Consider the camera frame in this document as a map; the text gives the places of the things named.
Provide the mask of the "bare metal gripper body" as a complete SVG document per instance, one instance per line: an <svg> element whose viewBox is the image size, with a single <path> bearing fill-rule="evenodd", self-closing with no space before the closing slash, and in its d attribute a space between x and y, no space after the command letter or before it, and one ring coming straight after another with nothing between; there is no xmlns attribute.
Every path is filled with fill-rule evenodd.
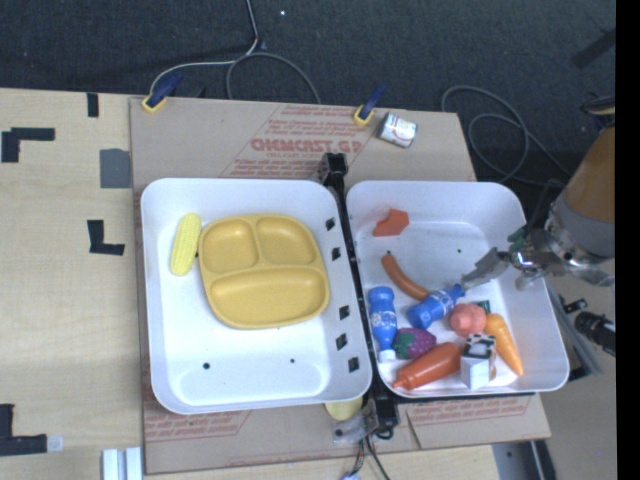
<svg viewBox="0 0 640 480"><path fill-rule="evenodd" d="M596 287L615 286L615 275L601 268L605 259L588 252L567 231L522 227L508 242L511 265L519 271L519 290L528 289L538 279L565 274Z"/></svg>

